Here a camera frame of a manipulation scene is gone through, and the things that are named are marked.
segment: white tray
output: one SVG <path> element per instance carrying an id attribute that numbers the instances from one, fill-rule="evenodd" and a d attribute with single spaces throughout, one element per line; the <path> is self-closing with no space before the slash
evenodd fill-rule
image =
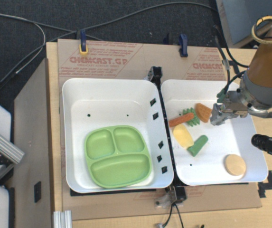
<path id="1" fill-rule="evenodd" d="M 176 118 L 183 109 L 194 108 L 196 103 L 212 108 L 217 93 L 225 84 L 223 81 L 165 81 L 161 91 L 168 119 Z M 237 88 L 237 84 L 230 85 L 230 90 Z M 203 134 L 208 137 L 207 144 L 193 157 L 178 144 L 170 130 L 177 174 L 185 184 L 242 183 L 266 179 L 268 168 L 263 152 L 251 144 L 251 138 L 256 134 L 251 116 L 229 119 L 220 126 L 213 126 L 210 121 L 193 127 L 185 123 L 185 126 L 194 140 Z M 226 171 L 225 157 L 233 153 L 244 159 L 247 167 L 244 175 L 233 176 Z"/>
<path id="2" fill-rule="evenodd" d="M 165 188 L 174 174 L 159 100 L 154 84 L 145 80 L 72 78 L 63 85 L 63 109 L 66 144 L 66 180 L 79 193 L 110 190 Z M 152 171 L 137 184 L 105 189 L 92 180 L 84 150 L 86 136 L 93 130 L 130 125 L 142 134 L 148 147 Z"/>

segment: wooden table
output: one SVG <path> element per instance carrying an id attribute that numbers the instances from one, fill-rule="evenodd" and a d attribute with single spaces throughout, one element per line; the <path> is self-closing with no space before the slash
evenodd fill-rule
<path id="1" fill-rule="evenodd" d="M 49 129 L 51 132 L 50 143 L 50 164 L 51 164 L 51 209 L 63 211 L 62 203 L 62 178 L 61 178 L 61 151 L 60 151 L 60 119 L 59 119 L 59 87 L 58 87 L 58 51 L 57 43 L 47 43 L 48 59 L 48 81 L 47 97 L 49 98 L 48 111 L 50 116 Z M 232 49 L 235 58 L 243 63 L 249 64 L 254 56 L 253 49 Z M 261 119 L 253 117 L 257 133 L 272 136 L 272 119 Z M 272 170 L 272 156 L 265 153 L 265 158 L 269 170 Z M 181 214 L 184 227 L 199 228 L 202 224 L 206 228 L 270 228 L 272 227 L 272 190 L 266 191 L 266 198 L 261 200 L 262 208 L 257 209 L 237 209 L 209 212 L 194 212 Z M 124 218 L 102 218 L 79 220 L 73 222 L 74 228 L 139 228 L 154 227 L 157 223 L 164 223 L 168 215 L 150 215 L 140 217 Z M 173 213 L 169 228 L 181 227 L 179 217 Z"/>

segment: black fabric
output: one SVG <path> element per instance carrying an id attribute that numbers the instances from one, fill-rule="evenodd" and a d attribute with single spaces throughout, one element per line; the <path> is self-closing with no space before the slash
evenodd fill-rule
<path id="1" fill-rule="evenodd" d="M 174 1 L 197 2 L 217 9 L 215 0 L 0 0 L 0 13 L 77 30 Z M 210 9 L 196 5 L 170 5 L 90 30 L 87 34 L 109 41 L 157 44 L 162 44 L 168 33 L 172 34 L 174 44 L 178 43 L 179 34 L 187 34 L 190 46 L 215 47 L 214 24 L 220 26 L 219 15 Z M 43 29 L 47 40 L 66 33 Z M 41 31 L 35 25 L 0 18 L 0 80 L 42 42 Z M 1 89 L 0 105 L 13 113 L 15 97 L 44 57 L 45 49 Z"/>

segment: green plate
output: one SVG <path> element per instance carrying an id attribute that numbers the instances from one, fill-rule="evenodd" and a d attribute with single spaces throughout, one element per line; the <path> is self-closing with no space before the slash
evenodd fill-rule
<path id="1" fill-rule="evenodd" d="M 85 139 L 85 157 L 92 179 L 104 188 L 141 182 L 151 172 L 146 143 L 132 126 L 111 126 L 90 132 Z"/>

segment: yellow cable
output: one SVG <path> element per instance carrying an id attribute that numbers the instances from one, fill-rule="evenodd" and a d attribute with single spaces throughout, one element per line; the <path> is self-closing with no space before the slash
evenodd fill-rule
<path id="1" fill-rule="evenodd" d="M 264 17 L 258 19 L 256 22 L 256 26 L 259 26 L 262 22 L 264 22 L 266 20 L 272 20 L 272 16 L 264 16 Z M 253 25 L 253 27 L 252 27 L 252 37 L 254 40 L 256 40 L 260 44 L 272 44 L 272 40 L 260 39 L 255 35 L 255 25 Z"/>

